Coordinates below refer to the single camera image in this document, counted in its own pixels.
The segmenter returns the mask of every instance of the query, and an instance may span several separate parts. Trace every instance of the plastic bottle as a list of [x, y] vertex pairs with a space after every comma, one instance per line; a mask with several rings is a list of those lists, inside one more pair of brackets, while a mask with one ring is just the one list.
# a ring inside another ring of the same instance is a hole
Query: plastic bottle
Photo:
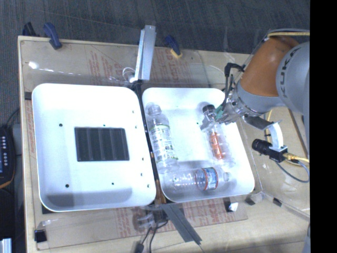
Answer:
[[213, 154], [213, 158], [217, 161], [224, 162], [225, 159], [230, 159], [228, 143], [226, 142], [225, 135], [221, 130], [220, 124], [214, 121], [215, 107], [214, 105], [206, 105], [202, 109], [205, 119], [209, 121], [209, 126], [203, 131]]
[[149, 103], [146, 109], [148, 114], [146, 123], [158, 172], [166, 173], [177, 170], [179, 168], [178, 157], [174, 150], [168, 118], [157, 104]]
[[178, 170], [164, 176], [165, 191], [193, 193], [193, 191], [216, 190], [230, 181], [231, 174], [220, 167]]

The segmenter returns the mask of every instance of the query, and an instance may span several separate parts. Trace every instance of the water bottle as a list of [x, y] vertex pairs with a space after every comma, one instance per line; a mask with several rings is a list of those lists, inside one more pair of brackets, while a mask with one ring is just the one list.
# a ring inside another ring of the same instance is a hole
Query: water bottle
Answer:
[[206, 134], [214, 160], [216, 163], [226, 162], [227, 164], [233, 165], [234, 163], [231, 161], [231, 153], [225, 134], [221, 129], [221, 125], [215, 121], [216, 114], [214, 105], [206, 105], [202, 111], [205, 116], [204, 121], [207, 122], [207, 126], [203, 131]]
[[165, 191], [171, 193], [193, 193], [212, 191], [226, 184], [231, 174], [220, 167], [178, 170], [163, 176]]
[[178, 157], [174, 150], [168, 118], [159, 105], [149, 103], [146, 108], [146, 123], [150, 135], [154, 159], [159, 173], [177, 170]]

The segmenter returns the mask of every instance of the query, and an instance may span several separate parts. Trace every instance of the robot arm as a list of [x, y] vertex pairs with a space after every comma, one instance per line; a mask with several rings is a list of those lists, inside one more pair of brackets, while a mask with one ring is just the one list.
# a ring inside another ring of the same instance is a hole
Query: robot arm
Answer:
[[267, 37], [216, 109], [216, 122], [229, 124], [242, 117], [258, 129], [269, 128], [273, 139], [270, 148], [280, 152], [286, 147], [278, 123], [260, 116], [274, 107], [286, 106], [304, 116], [309, 157], [309, 54], [310, 42], [299, 44], [282, 34]]

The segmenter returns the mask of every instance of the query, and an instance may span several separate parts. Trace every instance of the black rectangle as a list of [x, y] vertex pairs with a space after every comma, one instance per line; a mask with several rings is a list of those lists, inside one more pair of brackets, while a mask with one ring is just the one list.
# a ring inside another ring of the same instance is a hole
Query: black rectangle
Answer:
[[75, 128], [77, 161], [129, 160], [125, 129]]

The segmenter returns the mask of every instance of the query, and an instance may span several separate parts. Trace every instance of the gray carpet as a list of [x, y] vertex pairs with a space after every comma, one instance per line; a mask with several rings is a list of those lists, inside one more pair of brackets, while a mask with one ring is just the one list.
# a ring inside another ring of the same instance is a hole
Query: gray carpet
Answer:
[[181, 48], [251, 53], [271, 28], [310, 28], [310, 0], [0, 0], [0, 123], [19, 107], [17, 36], [24, 24], [44, 36], [137, 44], [155, 21], [156, 46], [171, 34]]

